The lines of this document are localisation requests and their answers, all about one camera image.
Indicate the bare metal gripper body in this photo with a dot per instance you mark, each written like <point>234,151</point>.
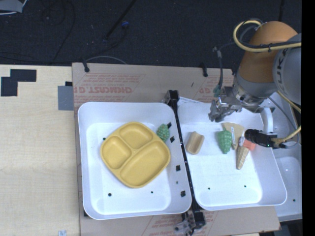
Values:
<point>230,99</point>

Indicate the large green grapes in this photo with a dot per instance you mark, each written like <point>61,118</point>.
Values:
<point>225,140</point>

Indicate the beige hot dog bun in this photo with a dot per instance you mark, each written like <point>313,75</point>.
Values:
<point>195,142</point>

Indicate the black cylinder on white bracket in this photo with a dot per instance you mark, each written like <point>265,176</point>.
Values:
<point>261,138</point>

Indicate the beige cheese wedge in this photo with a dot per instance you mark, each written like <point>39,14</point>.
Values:
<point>235,129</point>

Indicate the brown cardboard board, red print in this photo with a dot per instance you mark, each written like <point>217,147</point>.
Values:
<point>147,85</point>

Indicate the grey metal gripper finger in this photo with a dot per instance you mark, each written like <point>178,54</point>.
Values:
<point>222,115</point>
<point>213,112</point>

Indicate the white paper label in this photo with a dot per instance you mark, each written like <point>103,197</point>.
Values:
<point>189,100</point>

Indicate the small green grapes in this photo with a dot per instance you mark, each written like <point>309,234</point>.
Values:
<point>163,132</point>

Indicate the white plastic tray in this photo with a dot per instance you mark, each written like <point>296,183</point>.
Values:
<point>221,181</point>
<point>137,200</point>

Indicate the thin black rod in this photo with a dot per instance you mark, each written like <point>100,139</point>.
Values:
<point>185,154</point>

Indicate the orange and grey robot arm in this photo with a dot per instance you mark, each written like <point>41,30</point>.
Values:
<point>258,60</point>

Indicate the beige ice cream cone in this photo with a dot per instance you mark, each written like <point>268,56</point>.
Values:
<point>242,156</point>

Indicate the yellow divided plate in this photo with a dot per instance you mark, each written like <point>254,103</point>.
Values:
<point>135,154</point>

